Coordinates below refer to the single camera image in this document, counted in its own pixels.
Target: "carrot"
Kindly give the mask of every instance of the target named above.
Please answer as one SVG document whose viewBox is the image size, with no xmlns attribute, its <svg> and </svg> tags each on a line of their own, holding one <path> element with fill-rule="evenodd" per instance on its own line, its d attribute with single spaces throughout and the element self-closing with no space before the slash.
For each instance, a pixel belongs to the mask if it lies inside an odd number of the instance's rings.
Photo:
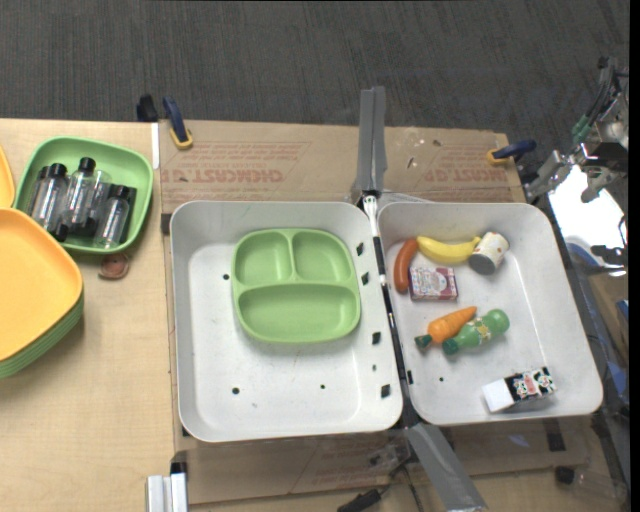
<svg viewBox="0 0 640 512">
<path fill-rule="evenodd" d="M 396 290 L 400 293 L 406 293 L 409 289 L 409 264 L 418 252 L 418 241 L 415 238 L 409 238 L 402 244 L 393 267 L 393 283 Z"/>
<path fill-rule="evenodd" d="M 476 306 L 469 306 L 436 318 L 429 323 L 426 335 L 415 338 L 416 344 L 425 348 L 432 341 L 442 343 L 448 338 L 453 338 L 462 326 L 474 317 L 476 310 Z"/>
</svg>

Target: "sausage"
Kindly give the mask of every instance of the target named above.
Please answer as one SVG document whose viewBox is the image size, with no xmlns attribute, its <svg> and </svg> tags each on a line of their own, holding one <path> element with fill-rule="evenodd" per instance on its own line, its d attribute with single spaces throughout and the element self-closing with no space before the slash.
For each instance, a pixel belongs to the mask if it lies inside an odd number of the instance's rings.
<svg viewBox="0 0 640 512">
<path fill-rule="evenodd" d="M 393 284 L 400 293 L 406 293 L 409 289 L 409 265 L 418 251 L 418 242 L 415 238 L 409 238 L 402 244 L 393 267 Z"/>
</svg>

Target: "yellow plate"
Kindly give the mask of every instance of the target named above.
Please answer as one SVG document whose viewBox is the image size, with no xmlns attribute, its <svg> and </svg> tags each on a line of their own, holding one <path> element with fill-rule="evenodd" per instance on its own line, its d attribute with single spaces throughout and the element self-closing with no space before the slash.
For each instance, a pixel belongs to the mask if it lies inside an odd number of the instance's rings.
<svg viewBox="0 0 640 512">
<path fill-rule="evenodd" d="M 9 169 L 9 162 L 0 146 L 0 207 L 9 208 L 13 203 L 16 189 Z"/>
<path fill-rule="evenodd" d="M 73 308 L 82 274 L 25 213 L 0 208 L 0 362 L 37 341 Z"/>
</svg>

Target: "toy banana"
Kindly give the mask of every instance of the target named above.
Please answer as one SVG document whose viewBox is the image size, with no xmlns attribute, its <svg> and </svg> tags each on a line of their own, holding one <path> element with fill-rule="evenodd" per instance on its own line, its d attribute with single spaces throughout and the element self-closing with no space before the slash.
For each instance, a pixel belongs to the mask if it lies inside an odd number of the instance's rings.
<svg viewBox="0 0 640 512">
<path fill-rule="evenodd" d="M 475 236 L 468 242 L 447 244 L 426 236 L 416 237 L 418 249 L 422 254 L 436 263 L 445 264 L 462 263 L 469 259 L 480 240 L 479 236 Z"/>
</svg>

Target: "table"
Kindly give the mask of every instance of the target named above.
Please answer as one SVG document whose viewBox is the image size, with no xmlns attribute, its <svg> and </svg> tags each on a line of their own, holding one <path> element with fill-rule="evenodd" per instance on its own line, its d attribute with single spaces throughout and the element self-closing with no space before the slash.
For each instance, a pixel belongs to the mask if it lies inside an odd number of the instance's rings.
<svg viewBox="0 0 640 512">
<path fill-rule="evenodd" d="M 260 128 L 238 126 L 238 123 L 201 123 L 204 124 L 197 126 L 198 129 L 214 129 L 220 133 L 224 128 L 231 134 L 229 137 L 239 133 L 234 130 L 248 129 L 251 133 Z M 156 129 L 160 132 L 159 139 L 153 137 Z M 138 151 L 149 161 L 158 161 L 159 155 L 164 155 L 166 163 L 167 158 L 177 154 L 166 146 L 167 130 L 166 123 L 157 127 L 144 123 L 4 119 L 0 120 L 0 144 L 17 182 L 32 151 L 49 137 L 93 137 Z M 490 137 L 494 144 L 506 143 L 506 138 L 499 134 L 459 132 L 450 135 L 468 137 L 475 134 L 480 138 Z M 343 144 L 346 133 L 337 137 Z M 393 137 L 399 132 L 392 133 L 387 143 L 398 140 Z M 441 131 L 441 135 L 446 137 L 447 131 Z M 342 154 L 345 158 L 339 166 L 349 167 L 353 156 L 349 151 L 352 150 L 353 143 L 351 149 L 348 144 L 344 146 Z M 162 166 L 163 176 L 169 168 L 170 164 Z M 349 177 L 344 179 L 345 183 L 351 180 Z M 177 180 L 178 185 L 187 183 L 179 177 Z M 337 188 L 329 188 L 335 194 Z M 38 361 L 18 374 L 0 380 L 0 453 L 3 461 L 0 508 L 47 512 L 141 511 L 145 506 L 146 478 L 167 474 L 176 453 L 185 449 L 179 445 L 182 435 L 172 397 L 175 395 L 170 357 L 173 350 L 170 343 L 172 315 L 171 301 L 167 300 L 171 297 L 170 267 L 166 266 L 168 237 L 161 230 L 162 213 L 170 213 L 171 205 L 165 199 L 161 173 L 157 171 L 148 221 L 139 241 L 129 252 L 131 269 L 126 278 L 102 280 L 97 272 L 99 258 L 76 256 L 85 282 L 83 319 Z M 564 425 L 569 432 L 565 437 L 567 443 L 574 439 L 580 441 L 571 448 L 570 455 L 579 460 L 589 457 L 592 467 L 606 473 L 605 454 L 588 424 L 589 418 L 576 418 Z M 465 468 L 491 510 L 527 508 L 526 503 L 536 503 L 548 510 L 576 507 L 580 510 L 619 510 L 612 503 L 583 501 L 559 489 L 550 471 L 554 462 L 551 456 L 545 456 L 548 463 L 543 465 L 547 467 L 540 467 L 539 461 L 533 464 L 535 469 L 525 470 L 518 464 L 507 467 L 507 457 L 495 471 L 487 472 L 486 467 L 483 470 L 486 459 L 483 461 L 477 450 L 484 448 L 473 442 L 477 433 L 473 429 L 460 429 L 456 433 L 457 441 L 462 451 L 466 450 L 462 457 Z M 484 435 L 482 439 L 494 441 L 502 436 L 495 431 Z M 193 448 L 193 440 L 184 442 L 187 449 Z M 260 498 L 268 496 L 269 489 L 253 492 L 255 489 L 249 484 L 259 484 L 259 481 L 255 475 L 246 482 L 244 478 L 264 449 L 268 448 L 244 448 L 241 461 L 225 461 L 221 458 L 225 450 L 216 452 L 215 467 L 212 468 L 210 460 L 202 458 L 203 471 L 200 473 L 196 473 L 194 464 L 194 478 L 189 484 L 193 496 L 206 494 L 202 489 L 207 486 L 207 471 L 215 469 L 218 475 L 216 487 L 235 489 L 235 495 L 230 491 L 230 496 L 236 496 L 237 500 L 194 505 L 192 509 L 276 511 L 304 507 L 307 510 L 335 510 L 355 496 L 353 489 L 336 489 L 310 495 Z M 226 474 L 225 467 L 230 468 Z M 411 474 L 425 509 L 443 510 L 437 493 L 420 471 Z M 385 511 L 413 510 L 415 501 L 410 488 L 399 483 L 390 488 L 379 507 Z"/>
</svg>

